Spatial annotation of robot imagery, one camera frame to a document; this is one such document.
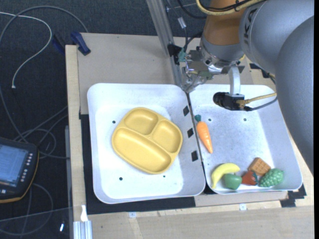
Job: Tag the yellow divided plate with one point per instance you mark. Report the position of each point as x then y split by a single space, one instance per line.
139 146

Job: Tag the green apple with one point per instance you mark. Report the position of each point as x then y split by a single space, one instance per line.
232 181

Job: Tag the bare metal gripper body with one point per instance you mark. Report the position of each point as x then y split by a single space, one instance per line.
203 63

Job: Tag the yellow banana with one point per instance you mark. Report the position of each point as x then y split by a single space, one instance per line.
224 168

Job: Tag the brown waffle biscuit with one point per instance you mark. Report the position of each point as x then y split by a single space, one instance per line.
259 167

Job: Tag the orange carrot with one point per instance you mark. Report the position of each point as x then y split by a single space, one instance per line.
205 136

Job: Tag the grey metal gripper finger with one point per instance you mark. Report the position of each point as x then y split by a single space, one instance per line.
197 81
186 80

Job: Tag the green grapes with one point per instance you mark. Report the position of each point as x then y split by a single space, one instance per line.
271 178

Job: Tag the brown cardboard board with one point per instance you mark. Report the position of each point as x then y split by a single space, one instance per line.
129 63

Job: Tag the black cylinder on white bracket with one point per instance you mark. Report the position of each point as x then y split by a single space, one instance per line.
229 101

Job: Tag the white plastic tray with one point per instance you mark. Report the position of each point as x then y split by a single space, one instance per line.
139 193
239 138

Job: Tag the red strawberry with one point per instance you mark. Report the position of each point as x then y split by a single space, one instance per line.
249 178

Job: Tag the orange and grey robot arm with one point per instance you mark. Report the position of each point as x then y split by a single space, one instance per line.
274 34

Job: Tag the black block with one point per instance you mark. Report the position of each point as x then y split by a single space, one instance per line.
173 50

